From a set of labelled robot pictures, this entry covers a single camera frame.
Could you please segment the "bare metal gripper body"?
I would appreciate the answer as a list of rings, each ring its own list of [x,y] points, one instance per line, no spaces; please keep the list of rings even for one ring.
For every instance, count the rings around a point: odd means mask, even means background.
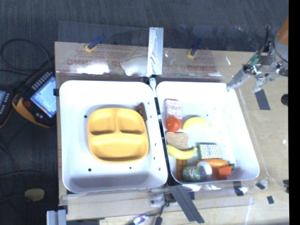
[[[243,69],[256,80],[276,80],[279,76],[288,77],[288,63],[278,56],[255,54],[246,64],[243,64]]]

